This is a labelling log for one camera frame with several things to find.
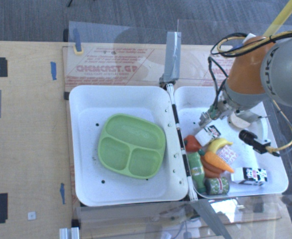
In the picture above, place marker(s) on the green can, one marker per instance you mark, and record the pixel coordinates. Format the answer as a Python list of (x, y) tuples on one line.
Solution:
[(217, 185)]

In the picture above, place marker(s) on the orange carrot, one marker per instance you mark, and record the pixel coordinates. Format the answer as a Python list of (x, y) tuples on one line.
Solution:
[(216, 161)]

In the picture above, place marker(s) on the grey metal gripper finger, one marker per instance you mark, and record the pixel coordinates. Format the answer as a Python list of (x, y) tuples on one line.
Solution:
[(202, 120), (208, 118)]

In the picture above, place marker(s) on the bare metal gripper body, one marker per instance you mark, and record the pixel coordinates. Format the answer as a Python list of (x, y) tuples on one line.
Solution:
[(224, 111)]

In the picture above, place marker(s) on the red toy pepper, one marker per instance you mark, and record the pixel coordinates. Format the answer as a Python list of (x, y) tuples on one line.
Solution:
[(191, 144)]

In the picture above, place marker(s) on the brown cardboard board, red print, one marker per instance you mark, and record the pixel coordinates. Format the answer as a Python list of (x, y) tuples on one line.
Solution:
[(140, 66)]

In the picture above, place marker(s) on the thin black and white rod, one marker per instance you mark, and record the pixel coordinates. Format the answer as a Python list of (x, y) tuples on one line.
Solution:
[(178, 131)]

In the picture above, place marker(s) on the white carton, cow print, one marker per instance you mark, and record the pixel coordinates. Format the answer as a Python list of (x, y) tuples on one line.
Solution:
[(250, 176)]

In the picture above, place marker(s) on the yellow banana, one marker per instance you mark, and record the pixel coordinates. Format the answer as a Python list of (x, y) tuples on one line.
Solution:
[(219, 143)]

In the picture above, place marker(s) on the green divided plate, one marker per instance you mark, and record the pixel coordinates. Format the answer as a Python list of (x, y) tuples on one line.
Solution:
[(132, 146)]

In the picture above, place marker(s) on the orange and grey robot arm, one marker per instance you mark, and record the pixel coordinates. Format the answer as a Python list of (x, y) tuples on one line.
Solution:
[(250, 68)]

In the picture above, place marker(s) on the orange-brown sausage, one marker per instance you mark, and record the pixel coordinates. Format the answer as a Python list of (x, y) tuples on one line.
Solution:
[(210, 172)]

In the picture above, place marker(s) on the green plastic bottle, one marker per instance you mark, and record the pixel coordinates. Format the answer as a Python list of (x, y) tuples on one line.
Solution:
[(197, 170)]

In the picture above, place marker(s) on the black cylinder on white bracket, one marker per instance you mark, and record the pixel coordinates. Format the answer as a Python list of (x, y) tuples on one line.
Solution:
[(254, 139)]

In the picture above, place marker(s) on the white carton, black red print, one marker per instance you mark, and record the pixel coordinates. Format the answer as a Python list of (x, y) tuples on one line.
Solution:
[(206, 134)]

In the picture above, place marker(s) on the white and pink packet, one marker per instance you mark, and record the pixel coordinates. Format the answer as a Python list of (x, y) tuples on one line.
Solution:
[(228, 155)]

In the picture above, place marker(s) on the white plastic tray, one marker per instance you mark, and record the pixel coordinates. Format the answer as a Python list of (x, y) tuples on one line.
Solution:
[(270, 180), (86, 163)]

